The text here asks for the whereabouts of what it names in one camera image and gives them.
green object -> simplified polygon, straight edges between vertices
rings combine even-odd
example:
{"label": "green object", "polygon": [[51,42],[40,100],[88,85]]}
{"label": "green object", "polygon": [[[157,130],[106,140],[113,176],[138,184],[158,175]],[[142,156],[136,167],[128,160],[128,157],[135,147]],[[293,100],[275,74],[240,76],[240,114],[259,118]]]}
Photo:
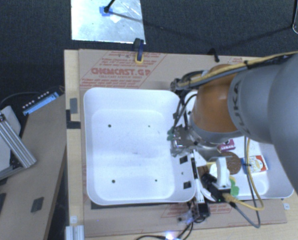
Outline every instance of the green object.
{"label": "green object", "polygon": [[234,180],[230,179],[231,182],[231,192],[230,194],[234,197],[236,197],[239,194],[240,188],[238,186],[235,186]]}
{"label": "green object", "polygon": [[168,134],[167,140],[169,141],[173,140],[173,127],[171,127],[171,129],[168,130],[167,134]]}

dark carpet floor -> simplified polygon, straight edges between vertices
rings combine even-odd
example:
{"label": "dark carpet floor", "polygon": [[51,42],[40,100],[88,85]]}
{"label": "dark carpet floor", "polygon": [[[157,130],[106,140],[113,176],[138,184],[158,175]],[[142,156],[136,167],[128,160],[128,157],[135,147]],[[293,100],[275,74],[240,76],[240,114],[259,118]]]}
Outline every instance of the dark carpet floor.
{"label": "dark carpet floor", "polygon": [[[206,54],[215,48],[219,55],[259,57],[298,50],[290,28],[294,0],[141,0],[141,6],[148,52]],[[70,0],[0,0],[0,101],[64,85],[63,51],[79,48],[131,45],[71,40]],[[11,98],[5,105],[18,110],[26,100]],[[63,197],[49,239],[63,237]]]}

purple package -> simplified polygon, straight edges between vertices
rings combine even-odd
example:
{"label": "purple package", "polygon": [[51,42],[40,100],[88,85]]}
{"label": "purple package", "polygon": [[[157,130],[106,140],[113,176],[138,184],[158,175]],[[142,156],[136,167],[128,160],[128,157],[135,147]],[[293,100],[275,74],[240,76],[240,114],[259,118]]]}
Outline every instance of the purple package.
{"label": "purple package", "polygon": [[221,145],[218,145],[218,151],[220,153],[230,151],[230,150],[234,150],[234,149],[235,149],[235,145],[234,145],[233,139],[229,139],[228,142],[223,143]]}

wooden table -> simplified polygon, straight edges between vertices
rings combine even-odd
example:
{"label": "wooden table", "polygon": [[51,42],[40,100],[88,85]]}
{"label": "wooden table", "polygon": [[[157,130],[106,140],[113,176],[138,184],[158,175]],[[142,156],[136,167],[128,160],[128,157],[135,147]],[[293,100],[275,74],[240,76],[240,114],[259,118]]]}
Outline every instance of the wooden table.
{"label": "wooden table", "polygon": [[[65,165],[64,95],[29,115],[23,143],[37,159],[32,167],[0,186],[6,193],[0,214],[0,240],[46,240]],[[42,208],[31,212],[35,199]]]}
{"label": "wooden table", "polygon": [[[72,113],[72,122],[80,121],[79,109],[79,61],[78,51],[65,51],[65,81],[66,81],[66,109],[70,111],[70,100],[78,99],[77,110]],[[67,152],[68,152],[68,187],[69,187],[69,216],[70,225],[83,225],[83,196],[82,196],[82,166],[81,166],[81,130],[70,128],[67,130]],[[298,195],[294,193],[290,198],[283,201],[290,205],[286,211],[287,224],[263,225],[260,229],[251,226],[193,230],[189,240],[298,240]],[[87,240],[131,240],[141,234],[101,236],[86,238]]]}

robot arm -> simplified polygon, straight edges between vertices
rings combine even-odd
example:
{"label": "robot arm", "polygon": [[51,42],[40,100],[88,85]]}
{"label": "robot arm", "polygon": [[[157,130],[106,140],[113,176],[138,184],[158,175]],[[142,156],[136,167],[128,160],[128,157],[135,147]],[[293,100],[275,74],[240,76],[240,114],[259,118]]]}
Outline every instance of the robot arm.
{"label": "robot arm", "polygon": [[273,144],[298,193],[298,53],[221,65],[172,86],[180,97],[198,89],[188,131],[195,144],[209,150],[242,135]]}

